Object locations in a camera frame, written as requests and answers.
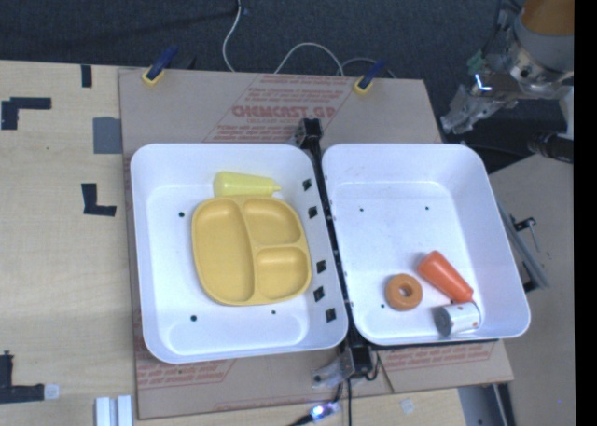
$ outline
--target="white cable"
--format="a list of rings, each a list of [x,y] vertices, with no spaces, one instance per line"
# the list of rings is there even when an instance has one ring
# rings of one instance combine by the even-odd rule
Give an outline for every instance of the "white cable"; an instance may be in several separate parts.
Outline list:
[[[355,58],[351,58],[350,60],[347,60],[346,62],[344,62],[342,64],[342,68],[345,68],[346,65],[351,64],[351,63],[357,63],[357,62],[365,62],[365,63],[371,63],[371,64],[375,64],[377,63],[377,60],[373,60],[372,58],[364,58],[364,57],[355,57]],[[386,70],[386,73],[391,76],[392,78],[396,78],[397,76],[390,70]]]
[[[336,73],[340,73],[340,76],[344,76],[344,69],[342,67],[342,63],[340,63],[340,61],[338,60],[338,58],[336,58],[336,55],[334,55],[329,49],[327,49],[323,45],[319,45],[317,43],[312,43],[312,42],[299,43],[298,45],[296,45],[295,47],[293,47],[290,51],[288,51],[288,53],[286,54],[286,56],[284,57],[284,59],[282,60],[282,62],[280,63],[280,65],[276,68],[276,70],[274,71],[274,73],[275,74],[279,73],[280,70],[282,69],[282,67],[288,61],[288,59],[292,56],[292,54],[295,51],[297,51],[299,48],[301,48],[301,47],[315,47],[315,48],[322,49],[325,53],[327,53],[332,58],[332,60],[334,60],[334,63],[338,65],[338,71]]]
[[[230,28],[228,34],[226,35],[226,38],[224,38],[224,43],[222,44],[222,57],[224,57],[224,63],[226,64],[226,66],[228,67],[228,69],[231,72],[233,72],[235,70],[228,60],[228,55],[227,55],[228,42],[229,42],[230,38],[232,37],[232,34],[236,30],[236,27],[238,26],[239,21],[241,19],[241,15],[243,14],[243,4],[241,3],[241,0],[236,0],[236,5],[238,6],[238,11],[236,12],[236,18],[234,19],[234,23],[232,23],[232,27]]]
[[[230,40],[230,38],[232,37],[232,34],[234,34],[234,31],[236,30],[236,28],[239,25],[239,21],[241,19],[241,15],[243,14],[243,4],[241,2],[241,0],[236,0],[236,4],[238,6],[238,11],[236,13],[236,18],[234,19],[234,23],[232,23],[232,27],[230,28],[228,34],[226,35],[226,38],[224,38],[224,43],[222,44],[222,57],[224,58],[224,63],[226,64],[226,66],[228,67],[228,69],[231,72],[234,72],[234,68],[232,67],[232,65],[229,62],[228,59],[228,42]],[[298,45],[296,45],[295,47],[293,47],[284,57],[284,59],[282,60],[282,62],[280,63],[280,65],[278,66],[278,68],[276,68],[276,70],[274,71],[275,74],[279,73],[280,70],[282,69],[282,67],[285,65],[285,63],[288,61],[288,59],[292,56],[292,54],[299,48],[301,47],[315,47],[315,48],[320,48],[322,49],[325,53],[327,53],[332,60],[334,61],[335,64],[338,65],[338,71],[336,72],[337,75],[340,76],[344,76],[344,65],[342,63],[340,63],[340,61],[338,60],[338,58],[336,57],[336,55],[334,55],[328,48],[324,47],[323,45],[319,45],[317,43],[312,43],[312,42],[306,42],[306,43],[299,43]]]

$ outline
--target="blue clamp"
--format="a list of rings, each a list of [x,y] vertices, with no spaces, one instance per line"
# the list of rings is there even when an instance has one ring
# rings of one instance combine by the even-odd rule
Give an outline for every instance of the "blue clamp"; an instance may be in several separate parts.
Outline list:
[[[353,85],[353,90],[356,91],[358,94],[365,94],[367,93],[372,85],[373,78],[383,69],[385,66],[385,60],[379,60],[375,62],[369,70],[358,78]]]
[[[160,78],[164,75],[164,68],[168,67],[176,56],[176,53],[178,53],[178,47],[176,45],[166,48],[153,64],[141,75],[141,79],[143,79],[147,85],[151,86],[158,83]]]

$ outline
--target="gray carpet floor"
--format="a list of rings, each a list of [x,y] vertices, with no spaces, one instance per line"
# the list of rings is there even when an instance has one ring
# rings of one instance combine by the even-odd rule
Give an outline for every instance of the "gray carpet floor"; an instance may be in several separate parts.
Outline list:
[[[341,61],[387,60],[400,78],[423,79],[437,117],[458,85],[466,60],[491,30],[494,0],[242,0],[243,15],[228,43],[230,65],[273,72],[296,44],[318,43]],[[0,0],[0,59],[148,66],[177,45],[173,66],[226,71],[222,44],[236,0]],[[352,63],[347,75],[367,67]],[[321,49],[302,48],[283,73],[332,75]],[[565,131],[555,102],[525,102],[496,113],[469,133],[448,135],[478,150],[489,172],[530,155],[540,130]]]

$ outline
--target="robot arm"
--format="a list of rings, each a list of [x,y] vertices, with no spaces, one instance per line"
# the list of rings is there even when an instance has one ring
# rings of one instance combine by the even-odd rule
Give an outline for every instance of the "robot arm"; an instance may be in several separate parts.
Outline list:
[[[460,134],[520,99],[561,100],[574,75],[575,0],[497,0],[493,33],[468,62],[474,81],[460,86],[441,118],[445,132]]]

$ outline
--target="wooden table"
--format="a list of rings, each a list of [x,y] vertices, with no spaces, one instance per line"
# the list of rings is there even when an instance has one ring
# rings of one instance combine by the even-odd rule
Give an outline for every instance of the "wooden table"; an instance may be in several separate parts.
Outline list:
[[[0,423],[92,424],[95,398],[135,394],[123,160],[93,151],[93,119],[119,118],[118,68],[93,66],[91,89],[79,65],[0,62],[0,80],[0,100],[52,100],[48,111],[21,109],[18,128],[0,131],[0,350],[15,355],[13,384],[60,387],[57,400],[0,405]],[[99,204],[117,206],[114,217],[83,214],[84,183],[97,184]],[[139,422],[282,425],[306,412]],[[346,417],[344,408],[327,424]],[[455,389],[354,399],[353,421],[465,425]]]
[[[576,424],[574,167],[535,155],[495,172],[491,181],[517,222],[536,221],[534,232],[526,228],[520,236],[549,282],[527,295],[527,332],[506,341],[517,424]]]

